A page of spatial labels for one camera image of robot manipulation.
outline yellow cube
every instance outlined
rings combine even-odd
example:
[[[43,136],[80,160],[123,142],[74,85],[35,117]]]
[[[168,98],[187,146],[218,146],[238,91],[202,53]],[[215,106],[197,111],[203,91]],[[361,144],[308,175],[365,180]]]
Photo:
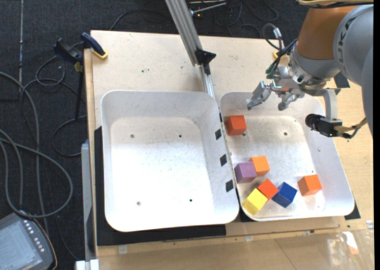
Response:
[[[268,198],[258,189],[254,189],[243,201],[242,206],[251,214],[256,214],[268,201]]]

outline blue cube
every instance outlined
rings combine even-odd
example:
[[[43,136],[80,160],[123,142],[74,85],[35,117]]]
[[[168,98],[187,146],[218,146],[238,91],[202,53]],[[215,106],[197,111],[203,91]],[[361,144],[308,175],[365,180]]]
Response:
[[[278,187],[278,192],[276,195],[272,197],[272,200],[278,203],[279,205],[283,206],[284,208],[286,208],[293,202],[296,196],[296,193],[297,193],[297,189],[288,185],[286,182],[283,182]]]

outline table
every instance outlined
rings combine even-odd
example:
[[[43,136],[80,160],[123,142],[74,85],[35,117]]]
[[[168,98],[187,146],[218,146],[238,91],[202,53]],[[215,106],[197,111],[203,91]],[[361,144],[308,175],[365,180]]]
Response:
[[[109,54],[108,58],[102,61],[93,56],[89,49],[84,51],[91,185],[94,213],[96,213],[94,130],[101,126],[101,97],[115,89],[204,91],[204,88],[199,68],[191,65],[179,35],[114,31],[92,31],[91,35]],[[265,79],[265,70],[272,62],[275,50],[264,39],[208,36],[201,36],[200,39],[205,50],[217,54],[210,63],[217,101],[224,93],[230,91],[252,91],[260,80]],[[344,125],[354,125],[365,116],[361,88],[353,83],[350,85],[351,88],[343,89],[337,96],[339,118],[343,120]],[[125,269],[122,265],[128,258],[138,258],[141,269],[151,269],[150,267],[153,269],[152,256],[157,257],[159,256],[156,255],[157,252],[166,252],[174,247],[176,248],[175,260],[165,264],[166,269],[179,269],[187,252],[197,252],[197,255],[208,252],[210,256],[219,252],[224,256],[229,254],[224,250],[228,252],[231,250],[232,255],[229,261],[232,262],[237,259],[233,252],[238,251],[240,257],[244,256],[247,261],[253,262],[252,257],[249,257],[249,252],[253,249],[245,245],[250,240],[257,241],[253,242],[258,246],[257,249],[266,248],[265,252],[268,254],[270,252],[271,256],[280,256],[281,250],[278,246],[276,249],[273,241],[266,242],[310,233],[341,233],[347,230],[368,229],[374,221],[371,133],[365,125],[353,139],[336,138],[334,141],[361,218],[346,220],[345,217],[324,217],[251,223],[243,223],[237,218],[226,225],[225,237],[136,243],[128,246],[96,246],[95,253],[100,260],[101,269],[119,269],[118,267]],[[237,247],[231,249],[229,244],[236,244]],[[279,265],[283,265],[282,258],[278,259]],[[226,262],[220,262],[218,267],[219,269],[228,268]]]

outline white bin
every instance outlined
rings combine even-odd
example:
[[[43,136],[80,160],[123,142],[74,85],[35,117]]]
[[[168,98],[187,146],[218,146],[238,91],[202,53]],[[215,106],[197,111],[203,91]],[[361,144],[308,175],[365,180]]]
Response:
[[[266,178],[277,187],[288,183],[297,189],[297,194],[287,208],[269,200],[256,214],[243,209],[245,214],[256,221],[272,221],[351,213],[354,199],[333,138],[310,130],[305,123],[310,113],[325,115],[319,100],[306,95],[279,111],[281,99],[272,94],[248,111],[246,100],[251,96],[252,93],[232,92],[220,100],[224,121],[230,115],[244,115],[247,124],[244,136],[227,136],[233,167],[260,155],[267,156],[271,167],[265,176],[237,184],[240,201]],[[315,195],[302,196],[297,181],[311,174],[318,175],[323,189]]]
[[[101,101],[104,209],[115,230],[225,224],[239,212],[216,101],[110,91]]]

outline aluminum rod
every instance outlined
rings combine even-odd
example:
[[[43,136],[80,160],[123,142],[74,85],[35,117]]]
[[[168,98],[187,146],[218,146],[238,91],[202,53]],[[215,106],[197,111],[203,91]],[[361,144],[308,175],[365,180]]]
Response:
[[[205,91],[209,96],[215,98],[213,80],[211,75],[204,72],[204,67],[198,62],[195,56],[196,50],[203,50],[197,30],[195,29],[192,15],[185,0],[165,0],[166,5],[172,15],[176,28],[182,39],[183,45],[190,57],[193,65],[200,65]]]

